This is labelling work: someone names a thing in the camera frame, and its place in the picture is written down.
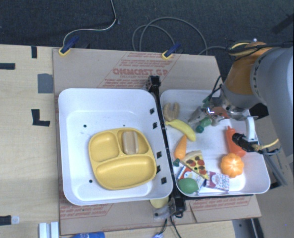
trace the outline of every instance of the toy carrot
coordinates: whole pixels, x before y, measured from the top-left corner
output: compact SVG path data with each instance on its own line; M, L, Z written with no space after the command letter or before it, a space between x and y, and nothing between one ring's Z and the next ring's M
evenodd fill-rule
M186 145L187 145L187 136L183 135L180 142L177 144L175 151L174 151L174 157L176 159L183 159L186 155Z

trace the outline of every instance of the cardboard sheet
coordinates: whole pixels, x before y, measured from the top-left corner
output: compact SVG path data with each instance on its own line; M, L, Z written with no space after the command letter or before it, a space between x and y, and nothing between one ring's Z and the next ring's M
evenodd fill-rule
M60 233L113 231L160 227L149 201L72 205L64 196L61 175L57 100L67 88L143 88L150 75L161 79L160 93L168 89L211 90L219 76L213 56L174 54L167 61L160 53L72 49L61 57L53 49L54 93L59 170ZM255 196L188 200L177 225L260 217Z

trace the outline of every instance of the white tray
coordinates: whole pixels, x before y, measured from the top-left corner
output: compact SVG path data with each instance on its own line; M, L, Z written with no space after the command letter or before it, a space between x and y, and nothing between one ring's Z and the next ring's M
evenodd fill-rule
M180 104L180 114L178 119L187 122L191 114L198 106L201 106L211 91L207 90L167 90L162 93L160 100L161 106L165 103L178 102ZM244 121L234 119L225 119L218 126L208 126L203 133L196 134L196 141L188 140L187 152L201 150L205 161L206 169L220 173L219 163L221 157L227 153L227 143L225 139L225 130L227 126L234 128L238 133L246 134L246 124ZM174 149L182 137L182 132L170 126L166 126L171 161ZM217 189L201 188L199 195L187 195L190 197L210 197L210 196L229 196L229 195L248 195L265 193L270 187L270 178L261 154L252 152L246 153L242 158L245 163L244 172L236 178L230 179L229 192L223 192ZM182 168L174 167L174 173L177 177Z
M171 193L173 181L156 103L147 91L66 89L59 95L59 125L63 189L72 204L149 200L164 198ZM141 186L106 190L95 180L88 142L98 132L122 127L136 128L146 136L160 171L152 181Z

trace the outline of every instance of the yellow plate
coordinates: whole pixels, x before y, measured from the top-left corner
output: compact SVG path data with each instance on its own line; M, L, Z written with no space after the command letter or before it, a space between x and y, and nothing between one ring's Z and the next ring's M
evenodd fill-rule
M122 135L129 131L137 133L138 152L135 154L124 152ZM133 188L151 181L157 172L148 140L134 128L97 133L90 139L88 151L96 180L106 189Z

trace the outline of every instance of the toy pizza slice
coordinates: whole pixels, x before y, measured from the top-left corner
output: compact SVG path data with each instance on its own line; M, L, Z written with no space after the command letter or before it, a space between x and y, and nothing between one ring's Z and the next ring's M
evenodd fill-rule
M206 180L209 179L202 152L200 150L188 153L181 162L192 169L194 172L203 176Z

